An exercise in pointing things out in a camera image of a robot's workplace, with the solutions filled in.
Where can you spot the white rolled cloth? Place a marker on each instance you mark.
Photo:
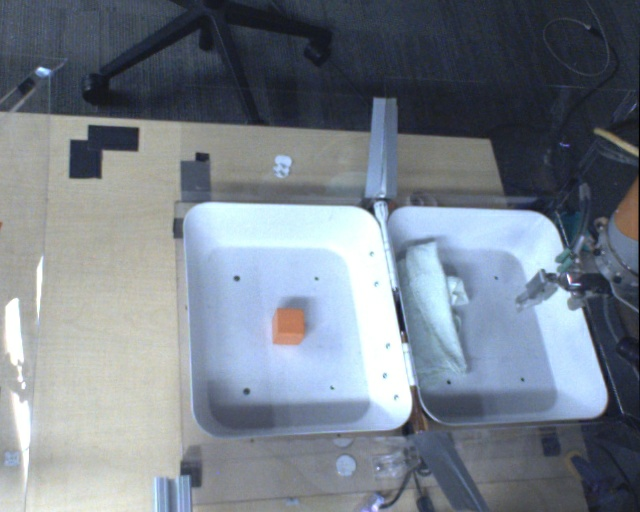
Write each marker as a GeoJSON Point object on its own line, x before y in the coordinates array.
{"type": "Point", "coordinates": [430, 315]}

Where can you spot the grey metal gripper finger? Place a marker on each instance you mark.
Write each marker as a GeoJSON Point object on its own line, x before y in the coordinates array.
{"type": "Point", "coordinates": [577, 302]}
{"type": "Point", "coordinates": [534, 290]}

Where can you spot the black office chair base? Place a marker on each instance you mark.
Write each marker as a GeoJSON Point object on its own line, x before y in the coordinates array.
{"type": "Point", "coordinates": [220, 35]}

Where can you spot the orange cube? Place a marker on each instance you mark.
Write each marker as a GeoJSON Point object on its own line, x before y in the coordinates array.
{"type": "Point", "coordinates": [288, 326]}

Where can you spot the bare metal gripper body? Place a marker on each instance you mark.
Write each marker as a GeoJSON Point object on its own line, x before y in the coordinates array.
{"type": "Point", "coordinates": [590, 283]}

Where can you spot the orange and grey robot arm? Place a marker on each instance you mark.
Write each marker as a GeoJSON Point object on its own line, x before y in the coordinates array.
{"type": "Point", "coordinates": [629, 220]}

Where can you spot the white plastic tray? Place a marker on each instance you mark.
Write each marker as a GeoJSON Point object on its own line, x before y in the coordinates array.
{"type": "Point", "coordinates": [280, 240]}
{"type": "Point", "coordinates": [510, 350]}

